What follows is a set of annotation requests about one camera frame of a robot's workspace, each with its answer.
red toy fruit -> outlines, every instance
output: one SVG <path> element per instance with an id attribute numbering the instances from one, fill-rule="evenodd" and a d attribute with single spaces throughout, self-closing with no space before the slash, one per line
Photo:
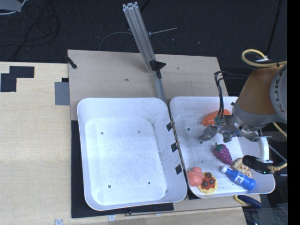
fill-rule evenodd
<path id="1" fill-rule="evenodd" d="M 228 150 L 228 148 L 225 146 L 225 144 L 217 144 L 216 147 L 213 150 L 213 154 L 219 159 L 221 162 L 232 165 L 233 159 L 231 157 L 231 154 Z"/>

toy food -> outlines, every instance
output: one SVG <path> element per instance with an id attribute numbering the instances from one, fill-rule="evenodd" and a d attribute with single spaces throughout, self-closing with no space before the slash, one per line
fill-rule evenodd
<path id="1" fill-rule="evenodd" d="M 193 170 L 188 171 L 187 178 L 190 186 L 198 187 L 202 184 L 204 175 L 200 167 L 194 167 Z"/>
<path id="2" fill-rule="evenodd" d="M 243 158 L 240 157 L 236 159 L 233 164 L 231 165 L 232 169 L 238 170 L 242 172 L 243 174 L 247 175 L 248 177 L 252 178 L 252 173 L 250 171 L 250 168 L 243 164 L 242 162 Z"/>
<path id="3" fill-rule="evenodd" d="M 202 193 L 213 193 L 218 188 L 218 182 L 214 175 L 210 172 L 203 172 L 204 179 L 202 184 L 198 187 Z"/>
<path id="4" fill-rule="evenodd" d="M 216 146 L 213 150 L 213 154 L 221 162 L 223 162 L 227 165 L 232 165 L 233 159 L 232 159 L 231 154 L 225 144 L 217 144 L 216 143 Z"/>
<path id="5" fill-rule="evenodd" d="M 204 126 L 208 126 L 209 124 L 214 125 L 215 117 L 217 116 L 217 114 L 218 114 L 218 111 L 208 114 L 207 116 L 205 116 L 203 118 L 201 124 L 203 124 Z M 224 109 L 223 115 L 230 115 L 230 112 L 227 109 Z"/>

plastic bottle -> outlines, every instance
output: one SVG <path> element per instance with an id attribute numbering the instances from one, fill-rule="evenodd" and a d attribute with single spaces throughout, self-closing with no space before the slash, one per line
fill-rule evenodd
<path id="1" fill-rule="evenodd" d="M 227 166 L 223 166 L 221 172 L 227 174 L 233 182 L 247 190 L 252 190 L 256 185 L 256 181 L 253 178 L 248 177 L 238 170 L 232 170 Z"/>

bottle label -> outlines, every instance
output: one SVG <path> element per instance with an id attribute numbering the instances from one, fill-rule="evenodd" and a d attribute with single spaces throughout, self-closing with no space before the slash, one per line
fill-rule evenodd
<path id="1" fill-rule="evenodd" d="M 244 178 L 245 178 L 245 174 L 243 174 L 243 173 L 240 172 L 240 173 L 236 176 L 236 178 L 235 178 L 234 181 L 235 181 L 237 184 L 242 184 Z"/>

orange toy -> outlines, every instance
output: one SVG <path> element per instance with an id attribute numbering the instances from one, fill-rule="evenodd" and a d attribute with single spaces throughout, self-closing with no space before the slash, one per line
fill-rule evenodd
<path id="1" fill-rule="evenodd" d="M 200 167 L 194 167 L 193 170 L 188 171 L 187 177 L 190 186 L 198 187 L 202 184 L 203 178 L 205 176 L 202 174 L 202 170 Z"/>
<path id="2" fill-rule="evenodd" d="M 205 116 L 203 118 L 203 121 L 201 122 L 201 124 L 203 124 L 205 126 L 208 126 L 209 124 L 214 125 L 215 117 L 217 116 L 217 114 L 218 114 L 218 111 L 208 114 L 207 116 Z M 227 109 L 224 109 L 223 115 L 230 115 L 230 112 Z"/>

